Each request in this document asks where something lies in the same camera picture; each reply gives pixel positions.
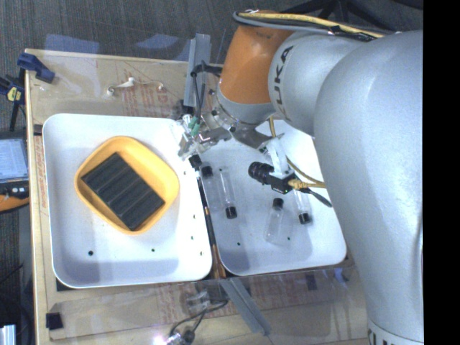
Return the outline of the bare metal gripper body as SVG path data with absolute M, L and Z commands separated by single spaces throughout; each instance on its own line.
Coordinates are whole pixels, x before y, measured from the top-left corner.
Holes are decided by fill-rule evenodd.
M 183 128 L 183 134 L 187 134 L 190 138 L 189 154 L 197 154 L 195 153 L 194 141 L 209 142 L 214 147 L 220 141 L 231 139 L 229 128 L 218 123 L 215 111 L 202 113 L 200 118 L 184 115 Z

